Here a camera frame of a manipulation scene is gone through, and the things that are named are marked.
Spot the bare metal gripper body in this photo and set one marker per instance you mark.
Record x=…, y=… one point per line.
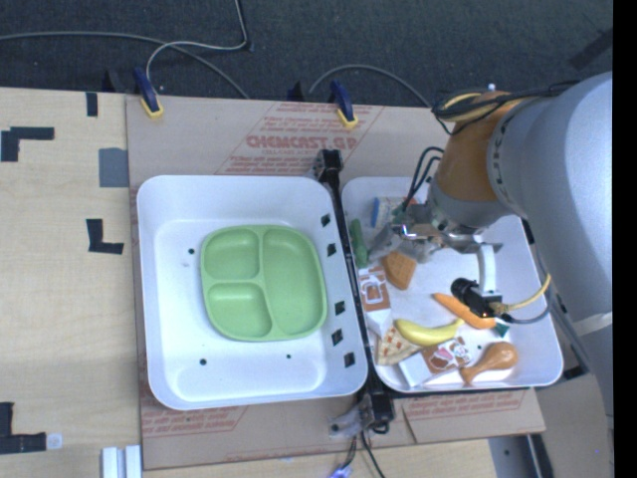
x=427, y=230

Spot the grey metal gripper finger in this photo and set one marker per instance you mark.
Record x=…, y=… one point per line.
x=383, y=241
x=421, y=253

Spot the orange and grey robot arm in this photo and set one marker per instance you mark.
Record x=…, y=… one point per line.
x=547, y=157

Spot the green toy pea pod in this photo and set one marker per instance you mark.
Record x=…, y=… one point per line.
x=359, y=247

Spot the orange toy waffle biscuit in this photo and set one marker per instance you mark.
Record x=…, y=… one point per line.
x=399, y=269

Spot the blue and white carton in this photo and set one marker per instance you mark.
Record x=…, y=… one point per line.
x=385, y=209

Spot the orange and white carton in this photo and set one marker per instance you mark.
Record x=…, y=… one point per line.
x=374, y=292

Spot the thin black rod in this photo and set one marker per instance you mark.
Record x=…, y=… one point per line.
x=356, y=287

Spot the orange toy carrot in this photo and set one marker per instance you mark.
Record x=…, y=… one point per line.
x=460, y=310

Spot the yellow banana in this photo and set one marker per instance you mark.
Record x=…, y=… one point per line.
x=428, y=333

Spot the toy pizza slice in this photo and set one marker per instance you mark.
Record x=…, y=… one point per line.
x=390, y=349

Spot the white carton with food pictures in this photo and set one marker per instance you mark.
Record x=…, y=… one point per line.
x=438, y=361

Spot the white plastic tray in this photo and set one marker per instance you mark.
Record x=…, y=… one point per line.
x=169, y=287
x=522, y=316

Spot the green divided plate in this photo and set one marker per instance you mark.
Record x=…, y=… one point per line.
x=264, y=282

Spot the brown toy chicken drumstick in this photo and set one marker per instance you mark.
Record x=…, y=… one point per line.
x=492, y=359

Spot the brown cardboard board red print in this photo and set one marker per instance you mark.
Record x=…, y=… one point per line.
x=199, y=132

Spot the black cylinder on white bracket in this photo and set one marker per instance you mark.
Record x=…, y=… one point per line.
x=470, y=292

